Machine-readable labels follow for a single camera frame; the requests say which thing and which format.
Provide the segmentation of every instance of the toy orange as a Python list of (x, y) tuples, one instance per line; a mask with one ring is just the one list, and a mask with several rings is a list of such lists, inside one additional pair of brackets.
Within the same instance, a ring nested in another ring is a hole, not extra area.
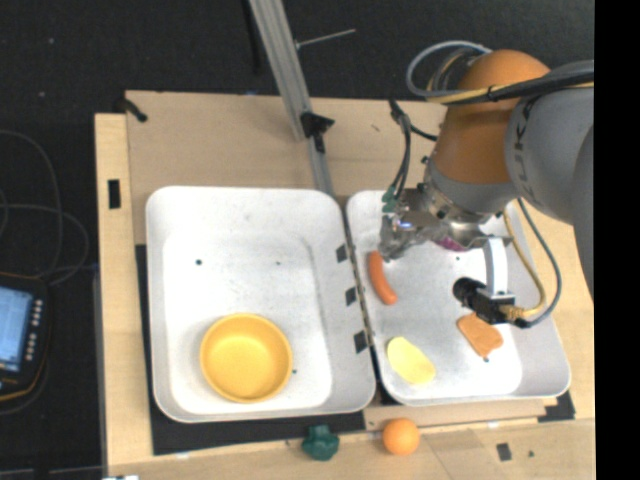
[(420, 444), (420, 431), (410, 419), (397, 418), (384, 427), (382, 443), (394, 455), (411, 455)]

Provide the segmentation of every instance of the handheld device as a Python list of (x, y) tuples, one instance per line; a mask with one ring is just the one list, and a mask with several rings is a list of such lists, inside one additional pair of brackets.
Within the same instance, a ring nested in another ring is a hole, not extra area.
[(27, 395), (36, 386), (50, 329), (44, 282), (0, 274), (0, 402)]

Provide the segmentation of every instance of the yellow object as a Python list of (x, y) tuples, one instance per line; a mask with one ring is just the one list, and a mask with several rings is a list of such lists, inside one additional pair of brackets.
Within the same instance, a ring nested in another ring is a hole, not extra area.
[(500, 348), (504, 343), (502, 334), (492, 325), (480, 320), (475, 313), (459, 318), (457, 324), (473, 350), (485, 360), (491, 351)]
[(411, 455), (420, 444), (420, 431), (408, 418), (391, 420), (382, 431), (382, 444), (394, 455)]
[(207, 382), (234, 402), (267, 400), (289, 381), (293, 356), (284, 333), (270, 320), (238, 313), (215, 322), (200, 346)]
[(389, 342), (387, 357), (391, 368), (410, 384), (424, 384), (436, 376), (436, 368), (429, 358), (402, 336)]

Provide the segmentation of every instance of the black bracket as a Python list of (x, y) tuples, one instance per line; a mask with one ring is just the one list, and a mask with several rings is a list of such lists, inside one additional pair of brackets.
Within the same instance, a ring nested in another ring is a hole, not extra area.
[(324, 140), (322, 135), (335, 123), (333, 119), (322, 117), (312, 112), (305, 112), (300, 116), (302, 130), (307, 139), (313, 138), (318, 153), (324, 153)]

